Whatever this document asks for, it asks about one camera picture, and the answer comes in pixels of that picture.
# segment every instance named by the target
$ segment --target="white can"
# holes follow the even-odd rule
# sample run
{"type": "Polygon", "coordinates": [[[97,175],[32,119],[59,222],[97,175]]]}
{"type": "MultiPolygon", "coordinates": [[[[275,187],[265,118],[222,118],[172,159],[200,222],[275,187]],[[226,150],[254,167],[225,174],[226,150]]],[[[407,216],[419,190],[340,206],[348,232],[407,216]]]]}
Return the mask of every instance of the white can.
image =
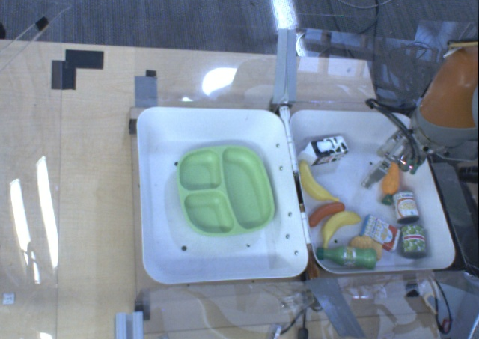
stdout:
{"type": "Polygon", "coordinates": [[[413,192],[397,192],[393,199],[398,223],[413,223],[419,219],[418,206],[413,192]]]}

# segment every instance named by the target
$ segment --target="tin can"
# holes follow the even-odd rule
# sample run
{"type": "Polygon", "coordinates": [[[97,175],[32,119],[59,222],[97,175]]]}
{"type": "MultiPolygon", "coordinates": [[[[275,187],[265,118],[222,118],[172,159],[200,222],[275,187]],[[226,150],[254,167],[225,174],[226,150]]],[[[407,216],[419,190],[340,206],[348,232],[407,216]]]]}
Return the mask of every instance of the tin can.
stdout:
{"type": "Polygon", "coordinates": [[[422,258],[427,255],[426,231],[420,225],[401,228],[401,254],[406,258],[422,258]]]}
{"type": "Polygon", "coordinates": [[[398,223],[413,223],[419,219],[413,192],[397,192],[393,200],[398,223]]]}

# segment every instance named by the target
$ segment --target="sausage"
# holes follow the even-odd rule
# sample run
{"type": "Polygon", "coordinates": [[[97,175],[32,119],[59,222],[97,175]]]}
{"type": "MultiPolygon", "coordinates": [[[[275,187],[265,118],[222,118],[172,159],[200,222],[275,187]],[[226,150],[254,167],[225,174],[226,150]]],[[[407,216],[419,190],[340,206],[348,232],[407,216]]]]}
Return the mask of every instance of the sausage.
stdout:
{"type": "Polygon", "coordinates": [[[332,202],[330,204],[324,204],[319,206],[309,217],[309,226],[316,227],[321,222],[321,220],[340,211],[344,211],[345,207],[342,202],[332,202]]]}

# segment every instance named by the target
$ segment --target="green plate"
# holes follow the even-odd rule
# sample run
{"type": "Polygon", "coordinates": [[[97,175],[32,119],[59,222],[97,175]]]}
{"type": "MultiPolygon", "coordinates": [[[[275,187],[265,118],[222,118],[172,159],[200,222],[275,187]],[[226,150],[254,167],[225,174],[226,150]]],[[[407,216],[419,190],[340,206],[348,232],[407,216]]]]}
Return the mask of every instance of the green plate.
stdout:
{"type": "Polygon", "coordinates": [[[193,150],[178,162],[181,207],[193,230],[208,236],[248,233],[274,216],[263,161],[243,146],[193,150]]]}

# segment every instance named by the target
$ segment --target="bottle cap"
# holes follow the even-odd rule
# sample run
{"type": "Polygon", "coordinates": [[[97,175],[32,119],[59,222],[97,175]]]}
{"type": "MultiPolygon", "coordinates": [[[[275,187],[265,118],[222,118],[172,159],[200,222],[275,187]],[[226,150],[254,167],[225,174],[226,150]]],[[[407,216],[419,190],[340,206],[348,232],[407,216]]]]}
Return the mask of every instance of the bottle cap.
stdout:
{"type": "Polygon", "coordinates": [[[317,259],[323,260],[324,259],[324,248],[322,248],[322,247],[317,248],[316,249],[316,256],[317,256],[317,259]]]}

